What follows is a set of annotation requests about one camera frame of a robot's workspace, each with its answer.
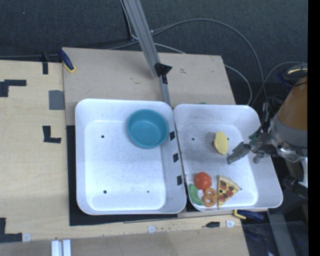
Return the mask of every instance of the pretzel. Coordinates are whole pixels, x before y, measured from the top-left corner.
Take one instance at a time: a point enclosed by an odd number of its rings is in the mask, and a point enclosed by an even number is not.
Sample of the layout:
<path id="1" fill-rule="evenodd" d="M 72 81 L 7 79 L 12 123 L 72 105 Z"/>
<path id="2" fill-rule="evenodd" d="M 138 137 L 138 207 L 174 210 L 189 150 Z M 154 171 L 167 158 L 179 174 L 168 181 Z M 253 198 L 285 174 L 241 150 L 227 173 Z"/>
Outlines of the pretzel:
<path id="1" fill-rule="evenodd" d="M 202 197 L 203 204 L 206 207 L 214 206 L 218 201 L 217 192 L 212 187 L 208 187 L 203 191 L 203 193 L 204 193 L 204 196 Z"/>

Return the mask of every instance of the gray tape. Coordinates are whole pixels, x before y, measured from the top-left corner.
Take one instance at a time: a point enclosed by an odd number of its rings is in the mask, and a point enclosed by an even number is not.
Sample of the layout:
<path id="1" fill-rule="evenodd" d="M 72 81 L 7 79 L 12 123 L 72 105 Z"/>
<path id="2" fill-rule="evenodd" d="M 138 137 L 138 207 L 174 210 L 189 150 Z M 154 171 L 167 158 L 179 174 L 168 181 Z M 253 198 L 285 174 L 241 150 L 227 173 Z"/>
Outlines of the gray tape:
<path id="1" fill-rule="evenodd" d="M 65 92 L 60 90 L 49 91 L 49 110 L 65 109 Z"/>

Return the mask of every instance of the white tray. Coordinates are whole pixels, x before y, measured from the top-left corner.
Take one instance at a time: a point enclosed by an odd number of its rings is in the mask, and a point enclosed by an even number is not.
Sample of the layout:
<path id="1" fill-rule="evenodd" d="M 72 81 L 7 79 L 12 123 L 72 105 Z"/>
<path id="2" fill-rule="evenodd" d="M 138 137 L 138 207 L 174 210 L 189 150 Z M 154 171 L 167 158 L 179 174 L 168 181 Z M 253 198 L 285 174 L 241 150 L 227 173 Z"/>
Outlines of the white tray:
<path id="1" fill-rule="evenodd" d="M 260 126 L 254 109 L 245 105 L 181 104 L 173 113 L 187 184 L 194 183 L 198 172 L 211 176 L 215 190 L 218 175 L 237 182 L 242 190 L 220 210 L 276 208 L 282 203 L 282 190 L 270 157 L 255 164 L 255 155 L 250 152 L 227 164 L 228 154 L 221 155 L 212 146 L 218 131 L 229 138 L 229 154 L 240 142 L 248 143 L 248 137 Z M 198 191 L 198 196 L 203 196 L 202 190 Z M 193 206 L 202 212 L 218 211 L 217 204 L 213 207 Z"/>
<path id="2" fill-rule="evenodd" d="M 170 135 L 142 149 L 130 140 L 127 118 L 140 109 L 160 113 Z M 174 214 L 186 205 L 171 107 L 159 101 L 84 99 L 75 108 L 76 200 L 90 215 Z"/>

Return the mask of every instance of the wooden table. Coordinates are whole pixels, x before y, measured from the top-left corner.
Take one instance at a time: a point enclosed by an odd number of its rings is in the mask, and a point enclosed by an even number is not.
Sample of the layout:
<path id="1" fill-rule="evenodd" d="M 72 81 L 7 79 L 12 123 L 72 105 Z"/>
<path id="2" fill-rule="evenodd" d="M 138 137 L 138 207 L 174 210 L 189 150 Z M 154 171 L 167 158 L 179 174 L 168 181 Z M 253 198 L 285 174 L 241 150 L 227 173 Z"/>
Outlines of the wooden table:
<path id="1" fill-rule="evenodd" d="M 73 251 L 78 250 L 73 247 L 76 244 L 77 248 L 82 245 L 89 250 L 89 245 L 105 246 L 112 239 L 117 239 L 123 249 L 121 241 L 142 243 L 146 241 L 144 236 L 150 239 L 155 235 L 148 234 L 148 226 L 152 225 L 156 235 L 173 248 L 170 255 L 194 252 L 185 239 L 188 236 L 195 239 L 193 248 L 198 247 L 197 252 L 202 248 L 248 255 L 241 222 L 231 212 L 215 215 L 184 210 L 175 219 L 69 226 L 66 125 L 74 124 L 75 104 L 85 98 L 160 101 L 161 94 L 158 84 L 153 84 L 157 80 L 152 79 L 142 52 L 64 50 L 77 68 L 74 74 L 66 72 L 61 63 L 48 63 L 48 74 L 44 74 L 41 62 L 0 61 L 0 82 L 27 83 L 9 86 L 8 97 L 0 97 L 0 218 L 6 218 L 6 234 L 30 234 L 31 241 L 37 242 L 1 244 L 0 252 L 2 249 L 13 253 L 19 248 L 30 252 L 48 241 L 63 239 L 72 239 Z M 200 102 L 235 104 L 220 56 L 159 56 L 162 63 L 173 66 L 167 76 L 173 107 Z M 49 91 L 64 92 L 65 109 L 49 108 Z M 51 137 L 61 138 L 61 142 L 45 143 L 43 126 L 50 126 Z M 234 221 L 235 227 L 226 227 L 227 220 Z M 220 222 L 219 231 L 203 228 L 208 222 Z M 237 248 L 228 246 L 226 236 L 235 240 Z"/>

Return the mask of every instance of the toy tomato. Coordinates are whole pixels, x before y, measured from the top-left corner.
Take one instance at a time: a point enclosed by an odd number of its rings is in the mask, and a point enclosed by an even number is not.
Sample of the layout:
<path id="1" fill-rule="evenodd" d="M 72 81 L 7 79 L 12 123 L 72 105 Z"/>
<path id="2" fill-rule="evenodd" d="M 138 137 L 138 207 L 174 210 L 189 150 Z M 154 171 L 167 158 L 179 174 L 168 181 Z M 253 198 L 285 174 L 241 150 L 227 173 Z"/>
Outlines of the toy tomato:
<path id="1" fill-rule="evenodd" d="M 194 176 L 194 185 L 198 190 L 205 190 L 212 185 L 211 177 L 208 173 L 202 171 Z"/>

